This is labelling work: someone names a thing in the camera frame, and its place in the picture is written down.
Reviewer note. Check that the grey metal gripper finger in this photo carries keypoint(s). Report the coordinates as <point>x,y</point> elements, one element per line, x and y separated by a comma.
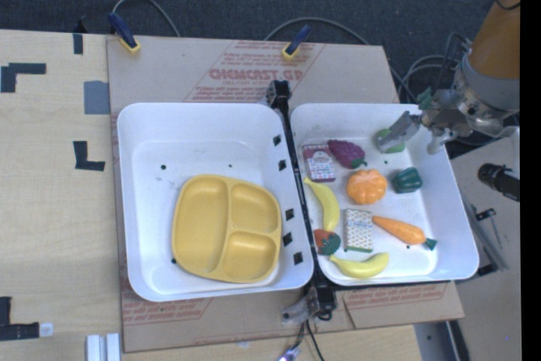
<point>437,139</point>
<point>399,131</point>

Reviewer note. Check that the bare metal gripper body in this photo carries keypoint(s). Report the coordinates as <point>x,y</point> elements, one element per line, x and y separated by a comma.
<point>450,112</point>

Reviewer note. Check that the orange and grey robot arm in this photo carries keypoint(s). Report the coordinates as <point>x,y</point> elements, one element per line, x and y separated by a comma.
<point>494,42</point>

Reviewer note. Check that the light green round toy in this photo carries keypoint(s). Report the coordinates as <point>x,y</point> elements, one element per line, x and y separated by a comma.
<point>395,148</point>

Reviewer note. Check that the green bell pepper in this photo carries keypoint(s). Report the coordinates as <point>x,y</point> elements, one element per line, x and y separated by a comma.
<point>406,180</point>

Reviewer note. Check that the purple grapes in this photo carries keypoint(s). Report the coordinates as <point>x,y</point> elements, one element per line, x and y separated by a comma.
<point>344,151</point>

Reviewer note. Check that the orange pumpkin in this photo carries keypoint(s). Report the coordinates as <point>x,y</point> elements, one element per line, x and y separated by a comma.
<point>366,187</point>

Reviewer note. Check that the white plastic tray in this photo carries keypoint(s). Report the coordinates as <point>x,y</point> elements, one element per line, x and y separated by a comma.
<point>439,215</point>
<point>198,131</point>

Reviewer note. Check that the pink patterned packet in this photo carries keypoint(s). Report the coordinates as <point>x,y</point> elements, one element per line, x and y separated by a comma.
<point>319,162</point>

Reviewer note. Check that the orange carrot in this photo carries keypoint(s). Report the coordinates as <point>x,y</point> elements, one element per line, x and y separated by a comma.
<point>399,229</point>

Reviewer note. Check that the yellow banana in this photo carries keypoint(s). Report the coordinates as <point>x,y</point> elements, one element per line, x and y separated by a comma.
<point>363,266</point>
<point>329,205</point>

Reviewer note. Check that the white patterned carton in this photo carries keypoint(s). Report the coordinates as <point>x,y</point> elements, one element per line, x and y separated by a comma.
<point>358,230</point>

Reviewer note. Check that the thin black and white rod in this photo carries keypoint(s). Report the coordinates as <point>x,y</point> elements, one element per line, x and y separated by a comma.
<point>299,186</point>

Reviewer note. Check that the red strawberry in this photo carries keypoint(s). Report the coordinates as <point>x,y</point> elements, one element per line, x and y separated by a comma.
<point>327,242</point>

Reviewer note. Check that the yellow divided plate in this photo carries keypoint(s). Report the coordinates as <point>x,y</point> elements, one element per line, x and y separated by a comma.
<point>203,220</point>

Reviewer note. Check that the brown cardboard board red print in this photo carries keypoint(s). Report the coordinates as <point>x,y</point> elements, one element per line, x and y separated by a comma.
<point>177,72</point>

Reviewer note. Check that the black cylinder on white bracket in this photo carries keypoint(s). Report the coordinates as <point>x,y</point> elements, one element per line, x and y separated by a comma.
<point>498,179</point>

